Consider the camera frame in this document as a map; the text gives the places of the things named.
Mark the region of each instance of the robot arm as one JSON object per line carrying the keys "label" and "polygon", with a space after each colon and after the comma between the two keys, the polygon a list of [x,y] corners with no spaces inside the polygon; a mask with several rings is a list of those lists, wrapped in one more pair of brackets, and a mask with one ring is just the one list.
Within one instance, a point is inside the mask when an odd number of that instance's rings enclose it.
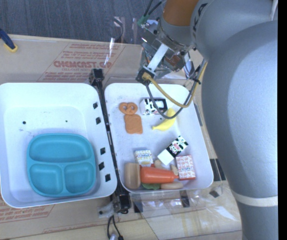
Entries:
{"label": "robot arm", "polygon": [[[205,124],[236,199],[244,240],[278,234],[278,0],[167,0],[158,22],[142,24],[143,73],[158,79],[207,63]],[[194,77],[194,67],[186,72]]]}

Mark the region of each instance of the blue plate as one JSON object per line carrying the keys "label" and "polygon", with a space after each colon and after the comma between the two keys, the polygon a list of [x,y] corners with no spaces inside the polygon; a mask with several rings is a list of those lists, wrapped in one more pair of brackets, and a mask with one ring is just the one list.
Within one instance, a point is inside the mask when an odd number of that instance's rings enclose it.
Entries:
{"label": "blue plate", "polygon": [[42,196],[84,194],[96,182],[93,147],[78,134],[40,134],[28,145],[27,172],[31,187]]}

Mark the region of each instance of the yellow banana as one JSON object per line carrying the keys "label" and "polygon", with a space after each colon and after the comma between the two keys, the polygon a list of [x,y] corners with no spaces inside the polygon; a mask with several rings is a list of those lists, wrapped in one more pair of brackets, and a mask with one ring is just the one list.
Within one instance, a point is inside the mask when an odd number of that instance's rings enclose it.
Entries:
{"label": "yellow banana", "polygon": [[[172,109],[169,108],[167,111],[167,116],[172,117],[176,112]],[[158,124],[157,126],[153,126],[153,130],[160,130],[160,131],[166,131],[168,130],[176,121],[176,118],[174,117],[173,119],[165,119],[162,123]]]}

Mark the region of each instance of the toy ketchup bottle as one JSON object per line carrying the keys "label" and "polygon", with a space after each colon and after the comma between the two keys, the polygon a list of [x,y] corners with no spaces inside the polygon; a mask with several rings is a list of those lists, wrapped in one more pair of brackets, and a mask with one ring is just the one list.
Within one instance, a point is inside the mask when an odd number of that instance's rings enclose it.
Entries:
{"label": "toy ketchup bottle", "polygon": [[140,180],[145,184],[172,183],[179,176],[172,170],[144,166],[140,169]]}

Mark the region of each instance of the gray carpet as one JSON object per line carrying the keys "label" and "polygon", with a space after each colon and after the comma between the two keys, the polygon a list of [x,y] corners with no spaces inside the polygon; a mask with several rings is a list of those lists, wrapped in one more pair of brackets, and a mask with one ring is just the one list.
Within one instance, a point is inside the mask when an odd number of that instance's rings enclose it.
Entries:
{"label": "gray carpet", "polygon": [[[0,0],[0,28],[9,34],[140,44],[133,31],[150,0]],[[153,0],[152,7],[159,0]],[[163,7],[151,15],[160,16]],[[114,18],[121,19],[116,27]]]}

